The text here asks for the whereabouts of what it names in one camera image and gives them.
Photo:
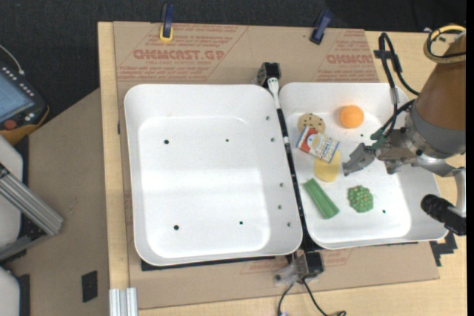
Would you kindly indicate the white plastic tray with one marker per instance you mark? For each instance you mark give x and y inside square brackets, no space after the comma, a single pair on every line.
[370,229]
[207,177]

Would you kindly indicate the yellow oval slice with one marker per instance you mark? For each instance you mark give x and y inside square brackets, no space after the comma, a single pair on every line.
[326,171]

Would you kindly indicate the orange ball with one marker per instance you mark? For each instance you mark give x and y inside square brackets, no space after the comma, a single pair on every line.
[352,116]

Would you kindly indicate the brown cardboard board red print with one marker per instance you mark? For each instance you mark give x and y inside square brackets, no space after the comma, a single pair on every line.
[229,48]

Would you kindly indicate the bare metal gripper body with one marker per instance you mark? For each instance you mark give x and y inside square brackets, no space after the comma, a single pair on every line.
[398,151]

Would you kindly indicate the thin black and white rod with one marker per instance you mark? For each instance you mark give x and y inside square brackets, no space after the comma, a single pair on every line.
[287,144]

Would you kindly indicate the white and red carton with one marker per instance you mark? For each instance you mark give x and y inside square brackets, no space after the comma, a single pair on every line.
[317,144]

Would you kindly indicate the black cylinder on white bracket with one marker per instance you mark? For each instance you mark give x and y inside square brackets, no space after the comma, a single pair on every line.
[442,211]

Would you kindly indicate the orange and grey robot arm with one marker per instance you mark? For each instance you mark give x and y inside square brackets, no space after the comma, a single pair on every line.
[444,92]

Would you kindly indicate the green peas cluster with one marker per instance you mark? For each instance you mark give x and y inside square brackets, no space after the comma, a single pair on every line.
[360,199]

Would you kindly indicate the green celery stick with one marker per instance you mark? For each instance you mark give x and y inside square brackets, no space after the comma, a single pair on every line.
[321,198]

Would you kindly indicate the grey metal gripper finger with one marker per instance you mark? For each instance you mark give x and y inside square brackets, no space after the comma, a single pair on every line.
[364,151]
[352,164]

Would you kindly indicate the tan chocolate chip biscuit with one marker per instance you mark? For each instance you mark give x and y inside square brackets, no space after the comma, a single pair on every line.
[310,121]

